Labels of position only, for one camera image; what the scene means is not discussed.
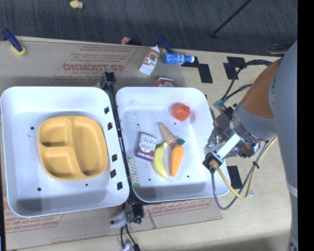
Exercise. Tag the small orange and white carton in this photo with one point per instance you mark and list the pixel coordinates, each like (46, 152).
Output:
(165, 82)

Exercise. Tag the orange divided plate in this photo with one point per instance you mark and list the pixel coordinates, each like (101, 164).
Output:
(73, 148)

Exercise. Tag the tan ice cream cone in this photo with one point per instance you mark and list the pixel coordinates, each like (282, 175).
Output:
(167, 135)

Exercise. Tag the yellow banana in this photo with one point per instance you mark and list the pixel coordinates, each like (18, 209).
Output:
(159, 161)

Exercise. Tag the blue bottle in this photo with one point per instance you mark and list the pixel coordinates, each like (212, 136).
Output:
(175, 58)

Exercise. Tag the orange toy tomato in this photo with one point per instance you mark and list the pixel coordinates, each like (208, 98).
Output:
(181, 112)

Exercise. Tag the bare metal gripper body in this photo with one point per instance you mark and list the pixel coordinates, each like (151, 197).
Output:
(225, 133)

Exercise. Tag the purple and white carton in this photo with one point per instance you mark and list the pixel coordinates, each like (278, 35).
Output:
(146, 146)

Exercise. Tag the white plastic tray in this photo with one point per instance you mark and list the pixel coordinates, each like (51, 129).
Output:
(146, 106)
(23, 140)

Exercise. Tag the thin black rod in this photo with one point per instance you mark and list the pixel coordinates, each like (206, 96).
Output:
(120, 137)

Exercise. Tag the white and brown carton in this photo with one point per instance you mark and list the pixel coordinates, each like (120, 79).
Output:
(149, 61)

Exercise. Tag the brown cardboard board red print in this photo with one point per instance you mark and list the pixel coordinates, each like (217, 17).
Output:
(55, 61)

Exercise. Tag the white patterned packet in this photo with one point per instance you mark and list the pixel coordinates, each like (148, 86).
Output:
(133, 171)

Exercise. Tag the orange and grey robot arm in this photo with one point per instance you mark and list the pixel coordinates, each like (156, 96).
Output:
(282, 93)

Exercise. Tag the orange carrot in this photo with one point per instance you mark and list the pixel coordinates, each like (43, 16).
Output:
(177, 158)

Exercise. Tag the tan toy biscuit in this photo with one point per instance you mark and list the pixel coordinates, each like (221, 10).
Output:
(76, 4)

